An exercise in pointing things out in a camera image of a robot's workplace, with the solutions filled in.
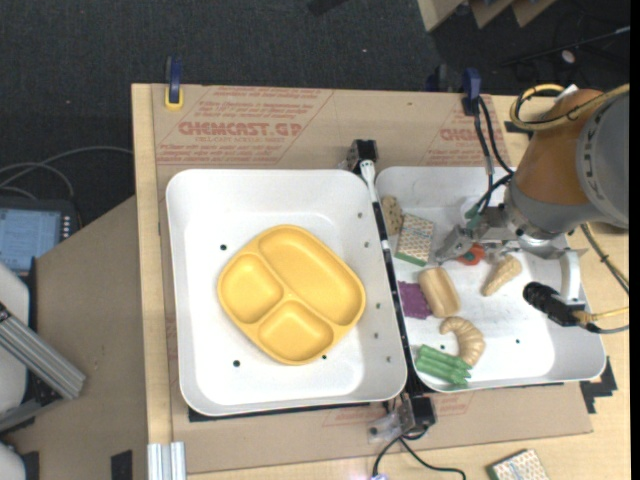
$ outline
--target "black floor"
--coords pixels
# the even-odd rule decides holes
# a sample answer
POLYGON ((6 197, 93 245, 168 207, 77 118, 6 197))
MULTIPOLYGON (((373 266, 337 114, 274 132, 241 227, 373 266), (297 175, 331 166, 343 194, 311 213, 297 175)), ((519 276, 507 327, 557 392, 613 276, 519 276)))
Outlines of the black floor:
MULTIPOLYGON (((517 94, 541 81, 611 89, 630 78, 630 34, 559 54, 507 60, 630 24, 631 0, 559 0, 520 28, 506 10, 478 29, 461 7, 431 33, 416 0, 0 0, 0 196, 66 198, 45 170, 1 186, 17 162, 77 148, 131 148, 130 84, 162 82, 168 55, 186 83, 420 91, 477 68, 482 89, 517 94)), ((128 154, 87 151, 51 164, 67 175, 88 223, 133 194, 128 154)))

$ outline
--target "blue screen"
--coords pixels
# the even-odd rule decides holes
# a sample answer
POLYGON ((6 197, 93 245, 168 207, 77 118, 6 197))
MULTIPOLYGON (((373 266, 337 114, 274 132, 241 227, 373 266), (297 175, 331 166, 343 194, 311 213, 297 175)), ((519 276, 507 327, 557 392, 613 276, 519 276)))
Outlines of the blue screen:
POLYGON ((60 212, 0 208, 0 261, 17 273, 60 241, 60 212))

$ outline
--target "tablet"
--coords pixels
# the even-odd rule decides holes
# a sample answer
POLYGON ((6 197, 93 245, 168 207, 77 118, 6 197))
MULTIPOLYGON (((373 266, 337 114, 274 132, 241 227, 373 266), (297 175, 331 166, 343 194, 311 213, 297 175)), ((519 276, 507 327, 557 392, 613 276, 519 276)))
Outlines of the tablet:
POLYGON ((38 258, 78 229, 73 204, 65 200, 0 197, 0 261, 25 277, 38 258))

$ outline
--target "blue clamp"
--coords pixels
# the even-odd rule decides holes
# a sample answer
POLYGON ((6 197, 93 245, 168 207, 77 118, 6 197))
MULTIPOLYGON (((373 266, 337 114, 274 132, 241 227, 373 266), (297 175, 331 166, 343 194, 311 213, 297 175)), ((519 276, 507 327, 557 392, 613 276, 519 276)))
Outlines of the blue clamp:
POLYGON ((169 110, 179 110, 184 103, 183 91, 180 87, 182 76, 182 59, 169 57, 167 59, 167 87, 164 92, 164 104, 169 110))
POLYGON ((462 99, 462 106, 467 116, 475 116, 479 113, 478 98, 481 81, 480 73, 476 68, 467 68, 462 73, 462 89, 466 94, 462 99))

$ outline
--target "purple block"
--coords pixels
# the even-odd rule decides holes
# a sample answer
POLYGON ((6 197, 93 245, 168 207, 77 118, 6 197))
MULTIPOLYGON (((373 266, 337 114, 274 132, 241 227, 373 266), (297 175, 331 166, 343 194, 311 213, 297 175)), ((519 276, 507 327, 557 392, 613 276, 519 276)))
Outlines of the purple block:
POLYGON ((400 290, 400 301, 402 302, 404 316, 424 320, 432 314, 418 283, 399 281, 398 289, 400 290))

